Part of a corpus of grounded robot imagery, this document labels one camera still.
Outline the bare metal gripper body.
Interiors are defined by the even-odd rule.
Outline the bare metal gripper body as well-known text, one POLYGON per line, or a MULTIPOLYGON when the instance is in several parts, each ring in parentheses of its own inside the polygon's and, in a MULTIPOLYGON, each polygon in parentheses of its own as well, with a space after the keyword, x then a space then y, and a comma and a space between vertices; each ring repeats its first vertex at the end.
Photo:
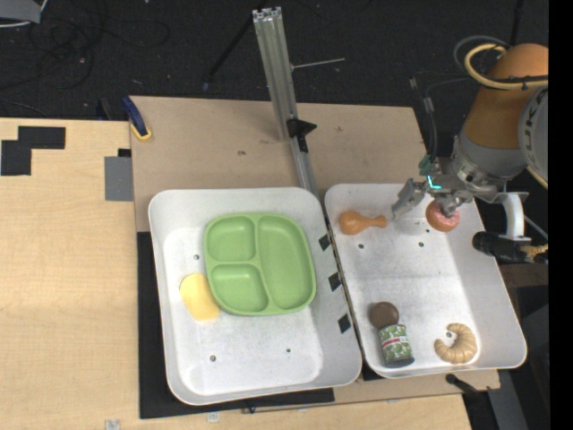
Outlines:
POLYGON ((464 155, 438 157, 426 180, 431 194, 463 201, 479 196, 490 200, 499 191, 499 178, 464 155))

